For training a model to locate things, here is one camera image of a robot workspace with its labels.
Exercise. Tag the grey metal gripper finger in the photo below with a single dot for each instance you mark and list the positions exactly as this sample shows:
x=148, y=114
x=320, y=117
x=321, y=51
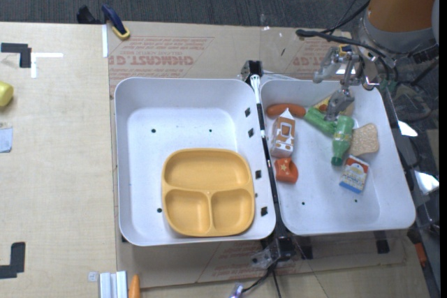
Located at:
x=328, y=66
x=339, y=102

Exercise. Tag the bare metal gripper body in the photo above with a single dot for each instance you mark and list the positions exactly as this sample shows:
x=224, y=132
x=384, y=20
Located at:
x=373, y=69

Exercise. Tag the yellow toy pizza slice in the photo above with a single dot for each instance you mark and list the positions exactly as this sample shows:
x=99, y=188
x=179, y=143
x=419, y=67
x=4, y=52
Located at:
x=323, y=104

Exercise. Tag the plain green toy bottle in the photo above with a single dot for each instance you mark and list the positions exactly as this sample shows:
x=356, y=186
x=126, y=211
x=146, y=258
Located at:
x=316, y=119

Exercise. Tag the green bottle with yellow label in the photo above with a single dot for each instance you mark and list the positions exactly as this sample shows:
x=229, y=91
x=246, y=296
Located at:
x=341, y=141

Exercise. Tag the tan toy bread slice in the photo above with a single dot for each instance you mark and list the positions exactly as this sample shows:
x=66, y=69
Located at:
x=365, y=140

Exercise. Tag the red toy sausage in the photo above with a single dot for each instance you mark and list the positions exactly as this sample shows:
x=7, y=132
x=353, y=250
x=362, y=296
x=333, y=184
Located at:
x=276, y=110

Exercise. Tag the orange and white carton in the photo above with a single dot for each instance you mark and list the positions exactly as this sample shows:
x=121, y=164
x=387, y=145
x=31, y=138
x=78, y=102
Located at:
x=283, y=136

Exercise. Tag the white blue and red carton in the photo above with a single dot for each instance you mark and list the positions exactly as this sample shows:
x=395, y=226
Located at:
x=354, y=174

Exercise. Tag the thin black and white rod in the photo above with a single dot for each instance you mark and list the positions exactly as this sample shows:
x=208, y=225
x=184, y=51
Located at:
x=260, y=115

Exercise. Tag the white plastic tray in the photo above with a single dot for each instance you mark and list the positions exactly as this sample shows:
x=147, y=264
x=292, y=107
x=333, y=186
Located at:
x=321, y=206
x=146, y=136

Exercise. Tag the yellow divided plate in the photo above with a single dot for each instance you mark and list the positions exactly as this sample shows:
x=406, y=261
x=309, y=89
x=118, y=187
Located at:
x=207, y=167

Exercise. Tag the brown cardboard board red print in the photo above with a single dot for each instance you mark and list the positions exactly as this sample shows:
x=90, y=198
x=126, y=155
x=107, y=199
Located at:
x=167, y=57

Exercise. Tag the orange toy carrot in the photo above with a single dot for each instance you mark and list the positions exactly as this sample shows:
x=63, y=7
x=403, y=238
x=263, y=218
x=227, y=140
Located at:
x=134, y=288

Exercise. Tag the yellow rounded block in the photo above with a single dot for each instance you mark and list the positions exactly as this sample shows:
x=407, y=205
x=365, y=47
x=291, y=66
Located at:
x=5, y=93

